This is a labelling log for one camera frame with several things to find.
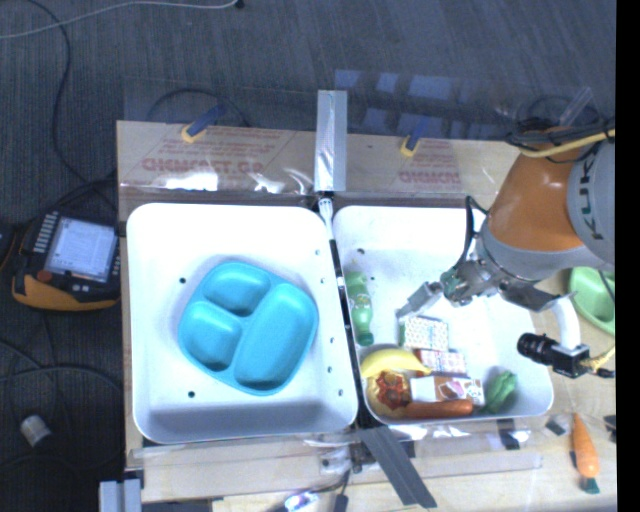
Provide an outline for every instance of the blue plate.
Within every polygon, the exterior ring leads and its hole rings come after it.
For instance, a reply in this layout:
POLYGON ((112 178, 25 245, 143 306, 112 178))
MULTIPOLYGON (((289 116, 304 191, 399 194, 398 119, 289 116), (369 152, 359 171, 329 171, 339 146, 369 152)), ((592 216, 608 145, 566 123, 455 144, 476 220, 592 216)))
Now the blue plate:
POLYGON ((178 325, 186 357, 212 377, 253 395, 294 377, 318 328, 318 309, 299 287, 239 261, 202 279, 178 325))

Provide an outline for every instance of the white plastic tray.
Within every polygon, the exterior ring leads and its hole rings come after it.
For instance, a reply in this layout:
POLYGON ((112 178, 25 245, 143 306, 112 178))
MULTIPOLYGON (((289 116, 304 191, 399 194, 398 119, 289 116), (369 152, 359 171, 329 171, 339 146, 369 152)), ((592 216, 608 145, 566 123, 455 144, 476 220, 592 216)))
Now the white plastic tray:
POLYGON ((357 396, 329 243, 309 210, 279 206, 146 204, 127 222, 133 418, 157 443, 336 432, 357 396), (309 353, 278 393, 254 396, 189 362, 177 327, 203 276, 241 260, 305 290, 319 325, 309 353))
MULTIPOLYGON (((397 343, 396 309, 421 283, 438 280, 455 264, 463 250, 465 227, 465 210, 457 208, 347 206, 336 213, 334 232, 343 272, 362 271, 369 278, 376 344, 397 343)), ((523 333, 534 332, 527 310, 493 296, 457 308, 443 298, 426 314, 448 323, 450 348, 464 354, 472 378, 486 385, 505 369, 518 376, 514 399, 499 415, 447 421, 537 416, 551 407, 549 370, 521 356, 516 347, 523 333)))

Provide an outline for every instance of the green vegetable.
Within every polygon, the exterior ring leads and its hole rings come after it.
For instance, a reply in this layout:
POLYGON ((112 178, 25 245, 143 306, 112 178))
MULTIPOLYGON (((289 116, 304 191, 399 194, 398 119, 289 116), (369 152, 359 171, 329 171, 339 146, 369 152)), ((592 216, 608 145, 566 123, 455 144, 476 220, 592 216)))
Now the green vegetable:
POLYGON ((505 400, 513 393, 518 383, 515 373, 506 370, 489 382, 485 392, 485 406, 482 412, 496 414, 503 406, 505 400))

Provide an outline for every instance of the orange carrot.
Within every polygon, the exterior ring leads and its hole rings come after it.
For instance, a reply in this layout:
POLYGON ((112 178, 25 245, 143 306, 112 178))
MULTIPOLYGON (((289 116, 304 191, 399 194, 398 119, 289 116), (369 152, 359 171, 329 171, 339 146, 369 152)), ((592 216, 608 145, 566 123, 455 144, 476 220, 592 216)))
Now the orange carrot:
POLYGON ((573 451, 578 472, 585 478, 594 478, 600 472, 598 453, 586 425, 577 413, 573 414, 573 451))

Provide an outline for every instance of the gray carpet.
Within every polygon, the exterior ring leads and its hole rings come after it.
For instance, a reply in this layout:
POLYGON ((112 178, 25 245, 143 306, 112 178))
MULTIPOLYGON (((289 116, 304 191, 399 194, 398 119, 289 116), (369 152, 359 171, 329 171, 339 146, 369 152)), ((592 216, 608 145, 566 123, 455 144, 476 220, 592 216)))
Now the gray carpet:
MULTIPOLYGON (((317 90, 345 89, 350 132, 405 135, 426 116, 438 138, 500 139, 527 117, 557 119, 578 94, 590 98, 584 112, 615 114, 614 0, 128 5, 10 37, 119 3, 0 2, 0 222, 24 225, 113 177, 117 120, 186 121, 214 98, 230 106, 221 124, 313 130, 317 90)), ((115 203, 111 182, 73 206, 111 217, 115 203)), ((97 511, 98 482, 123 468, 119 306, 32 310, 12 299, 10 274, 0 283, 0 510, 97 511), (34 457, 18 431, 34 413, 61 456, 34 457)))

